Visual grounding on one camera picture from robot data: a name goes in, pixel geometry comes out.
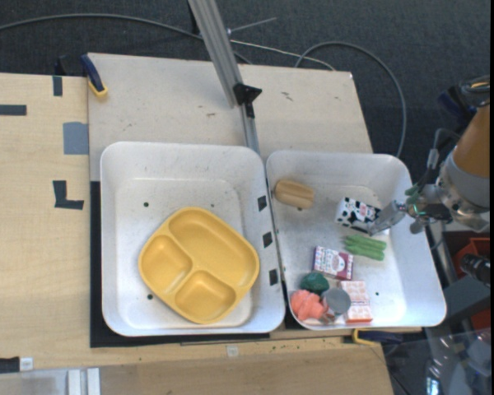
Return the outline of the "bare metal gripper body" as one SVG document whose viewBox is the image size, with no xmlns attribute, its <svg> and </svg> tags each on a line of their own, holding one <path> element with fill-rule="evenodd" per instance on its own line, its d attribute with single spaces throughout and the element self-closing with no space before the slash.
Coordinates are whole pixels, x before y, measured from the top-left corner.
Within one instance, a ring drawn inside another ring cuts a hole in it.
<svg viewBox="0 0 494 395">
<path fill-rule="evenodd" d="M 412 218 L 422 226 L 436 222 L 455 222 L 472 231 L 489 231 L 489 209 L 479 207 L 461 196 L 454 185 L 415 186 L 412 194 Z"/>
</svg>

